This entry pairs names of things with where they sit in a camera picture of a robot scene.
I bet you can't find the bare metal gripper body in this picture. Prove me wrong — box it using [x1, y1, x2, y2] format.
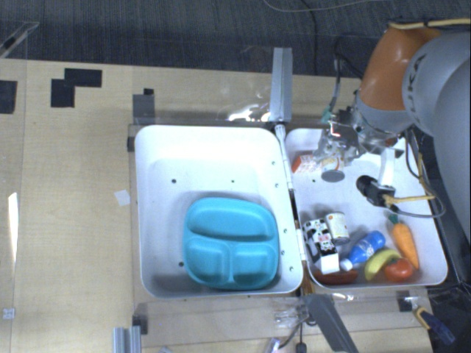
[327, 107, 384, 151]

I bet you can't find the white and orange can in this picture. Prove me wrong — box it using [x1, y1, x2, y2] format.
[320, 153, 347, 183]

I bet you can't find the orange and white carton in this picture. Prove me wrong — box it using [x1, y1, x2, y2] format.
[291, 154, 322, 175]

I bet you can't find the white plastic tray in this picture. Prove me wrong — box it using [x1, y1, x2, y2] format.
[133, 124, 305, 300]
[285, 127, 449, 290]

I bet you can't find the white can with red label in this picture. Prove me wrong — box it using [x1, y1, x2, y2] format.
[325, 211, 351, 245]

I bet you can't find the cow print carton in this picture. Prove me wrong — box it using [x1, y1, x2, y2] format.
[301, 217, 340, 275]

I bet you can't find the blue and white bottle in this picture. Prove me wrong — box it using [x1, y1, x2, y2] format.
[339, 230, 386, 271]

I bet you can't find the orange carrot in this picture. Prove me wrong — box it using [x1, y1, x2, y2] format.
[388, 213, 420, 271]

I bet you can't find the yellow banana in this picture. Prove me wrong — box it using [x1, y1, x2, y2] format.
[364, 249, 402, 282]

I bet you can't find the red tomato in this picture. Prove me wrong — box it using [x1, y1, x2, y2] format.
[383, 257, 415, 283]

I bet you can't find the blue divided plate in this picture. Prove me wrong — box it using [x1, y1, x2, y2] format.
[183, 196, 280, 291]

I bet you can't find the black cylinder on white bracket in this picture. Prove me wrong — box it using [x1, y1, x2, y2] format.
[355, 148, 397, 207]

